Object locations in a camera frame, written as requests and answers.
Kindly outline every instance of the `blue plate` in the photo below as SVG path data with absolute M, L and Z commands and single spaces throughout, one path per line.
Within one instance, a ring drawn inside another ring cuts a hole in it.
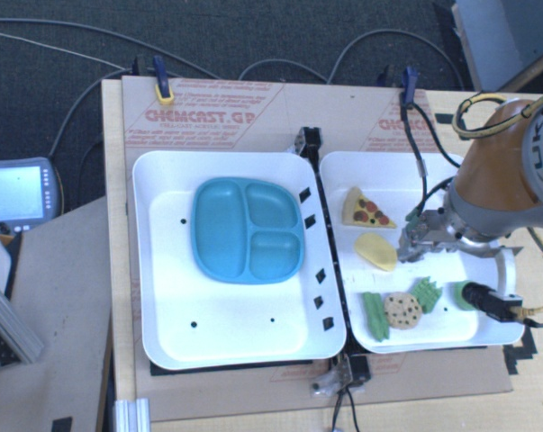
M 275 284 L 303 262 L 303 223 L 295 198 L 256 179 L 220 177 L 195 193 L 191 242 L 196 263 L 215 280 Z

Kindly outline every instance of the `blue clamp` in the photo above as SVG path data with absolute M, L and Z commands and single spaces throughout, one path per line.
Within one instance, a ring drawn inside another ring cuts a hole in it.
M 411 109 L 415 96 L 415 85 L 419 72 L 413 67 L 406 67 L 402 74 L 403 88 L 405 90 L 401 94 L 401 106 L 406 109 Z
M 175 95 L 169 85 L 167 70 L 161 56 L 153 57 L 153 67 L 157 76 L 157 84 L 155 85 L 155 93 L 161 105 L 170 105 L 175 101 Z

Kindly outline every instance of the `pizza slice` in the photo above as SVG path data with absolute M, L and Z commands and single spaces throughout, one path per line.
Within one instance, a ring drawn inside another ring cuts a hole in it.
M 343 224 L 362 227 L 396 228 L 397 225 L 384 214 L 377 204 L 353 187 L 343 203 Z

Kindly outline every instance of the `white screen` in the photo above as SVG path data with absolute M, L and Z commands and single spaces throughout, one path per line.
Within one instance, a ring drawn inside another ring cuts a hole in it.
M 42 217 L 41 168 L 0 168 L 0 221 Z

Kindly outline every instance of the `blue device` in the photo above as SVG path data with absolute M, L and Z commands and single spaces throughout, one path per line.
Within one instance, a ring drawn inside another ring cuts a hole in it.
M 60 214 L 59 179 L 47 158 L 0 160 L 0 234 L 29 230 Z

